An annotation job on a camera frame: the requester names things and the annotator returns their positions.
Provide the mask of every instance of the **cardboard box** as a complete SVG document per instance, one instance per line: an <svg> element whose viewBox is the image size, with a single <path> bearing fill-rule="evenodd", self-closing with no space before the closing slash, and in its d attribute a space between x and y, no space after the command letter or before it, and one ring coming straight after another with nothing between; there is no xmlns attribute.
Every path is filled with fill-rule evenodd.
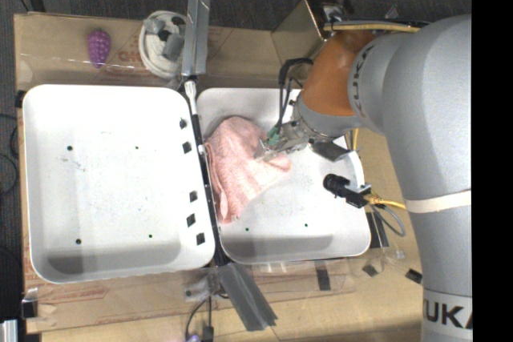
<svg viewBox="0 0 513 342"><path fill-rule="evenodd" d="M136 37L141 24L109 18L15 15L17 89L28 91L43 83L162 86L162 79L149 74L138 56ZM84 37L96 27L107 31L112 38L111 53L102 70L89 63L84 42ZM275 87L280 65L270 32L211 27L208 74L201 79L200 89ZM73 340L73 335L76 340L99 340L104 339L103 332L116 340L164 340L164 334L171 335L169 326L174 324L179 328L174 330L177 337L181 336L194 307L194 303L185 302L184 285L197 281L205 271L81 284L50 284L34 272L30 264L26 180L23 178L21 111L18 112L18 127L25 290L35 292L38 300L38 315L27 320L28 332L53 331L46 334L44 340ZM383 197L400 201L401 193L385 139L362 131L359 141L367 180ZM219 340L293 340L300 336L392 328L406 329L409 335L408 330L417 328L422 318L422 288L404 274L408 268L420 271L420 262L408 215L402 210L398 214L405 222L408 236L402 239L390 234L390 248L378 253L326 261L323 268L330 278L329 290L321 290L319 267L314 262L253 267L255 281L279 317L278 326L275 332L269 329L252 334L243 332L244 327L231 303L216 300L214 318L221 329L221 333L216 334L225 335ZM369 277L362 270L367 264L374 264L379 275ZM55 332L67 328L77 328L76 333Z"/></svg>

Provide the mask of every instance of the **purple grapes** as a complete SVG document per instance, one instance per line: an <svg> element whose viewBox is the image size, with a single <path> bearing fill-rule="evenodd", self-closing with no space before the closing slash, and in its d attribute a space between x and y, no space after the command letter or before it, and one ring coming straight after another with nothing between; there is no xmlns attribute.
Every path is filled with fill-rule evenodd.
<svg viewBox="0 0 513 342"><path fill-rule="evenodd" d="M111 36L101 29L94 30L87 36L87 45L91 63L99 69L105 64L111 51Z"/></svg>

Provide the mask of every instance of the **white stripe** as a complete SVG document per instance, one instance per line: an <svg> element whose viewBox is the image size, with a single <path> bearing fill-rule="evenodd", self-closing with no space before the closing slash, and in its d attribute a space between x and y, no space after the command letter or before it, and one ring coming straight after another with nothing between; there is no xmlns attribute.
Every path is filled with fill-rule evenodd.
<svg viewBox="0 0 513 342"><path fill-rule="evenodd" d="M457 192L429 199L407 199L406 209L409 212L424 213L449 210L472 204L472 190Z"/></svg>

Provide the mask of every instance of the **white plastic tray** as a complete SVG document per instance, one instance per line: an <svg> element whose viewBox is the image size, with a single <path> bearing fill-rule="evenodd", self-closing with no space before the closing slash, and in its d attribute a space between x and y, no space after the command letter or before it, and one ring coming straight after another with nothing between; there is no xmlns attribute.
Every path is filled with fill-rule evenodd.
<svg viewBox="0 0 513 342"><path fill-rule="evenodd" d="M23 117L30 257L43 279L173 272L211 260L212 225L180 94L44 85L26 94Z"/></svg>
<svg viewBox="0 0 513 342"><path fill-rule="evenodd" d="M268 130L278 118L279 91L271 89L208 89L198 98L204 138L226 118L239 115ZM285 112L290 119L292 108ZM220 225L223 249L243 264L321 260L360 255L370 245L365 211L334 198L322 186L329 173L351 182L365 182L353 151L331 163L309 148L289 155L292 170L252 200L240 218Z"/></svg>

